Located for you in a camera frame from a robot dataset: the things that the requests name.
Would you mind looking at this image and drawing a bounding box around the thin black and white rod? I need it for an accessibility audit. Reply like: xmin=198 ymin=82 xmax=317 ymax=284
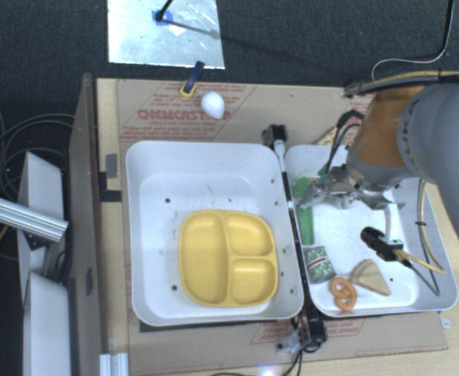
xmin=274 ymin=139 xmax=321 ymax=331

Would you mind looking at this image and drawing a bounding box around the black block with thin wires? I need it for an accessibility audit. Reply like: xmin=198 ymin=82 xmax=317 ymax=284
xmin=275 ymin=314 xmax=329 ymax=355
xmin=262 ymin=124 xmax=290 ymax=149

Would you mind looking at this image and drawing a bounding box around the black cylinder on white bracket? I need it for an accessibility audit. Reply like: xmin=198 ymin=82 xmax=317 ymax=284
xmin=360 ymin=203 xmax=407 ymax=262

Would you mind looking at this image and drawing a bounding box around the yellow divided plate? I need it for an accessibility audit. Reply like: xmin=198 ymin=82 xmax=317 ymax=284
xmin=177 ymin=208 xmax=280 ymax=309

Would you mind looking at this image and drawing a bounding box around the brown cardboard board red print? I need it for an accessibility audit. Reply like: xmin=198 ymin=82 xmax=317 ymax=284
xmin=115 ymin=78 xmax=449 ymax=376

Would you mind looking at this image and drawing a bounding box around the white egg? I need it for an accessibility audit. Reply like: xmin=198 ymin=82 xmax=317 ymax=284
xmin=200 ymin=91 xmax=226 ymax=120

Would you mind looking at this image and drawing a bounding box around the green and white can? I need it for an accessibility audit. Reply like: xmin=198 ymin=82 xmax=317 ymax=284
xmin=302 ymin=245 xmax=338 ymax=284

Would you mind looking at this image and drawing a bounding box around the green toy vegetable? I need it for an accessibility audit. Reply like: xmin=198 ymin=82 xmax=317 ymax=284
xmin=290 ymin=175 xmax=316 ymax=247

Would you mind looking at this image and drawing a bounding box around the orange pretzel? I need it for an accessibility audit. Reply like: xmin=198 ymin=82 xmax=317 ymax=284
xmin=329 ymin=276 xmax=359 ymax=313

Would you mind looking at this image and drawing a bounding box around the white plastic tray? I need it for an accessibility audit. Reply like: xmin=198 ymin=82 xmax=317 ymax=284
xmin=284 ymin=143 xmax=459 ymax=318
xmin=125 ymin=139 xmax=305 ymax=327

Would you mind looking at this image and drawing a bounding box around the beige sandwich triangle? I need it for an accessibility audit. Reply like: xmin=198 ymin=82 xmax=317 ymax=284
xmin=348 ymin=258 xmax=392 ymax=298

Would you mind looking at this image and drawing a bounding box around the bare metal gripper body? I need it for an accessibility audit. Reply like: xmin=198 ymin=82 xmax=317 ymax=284
xmin=316 ymin=165 xmax=376 ymax=208

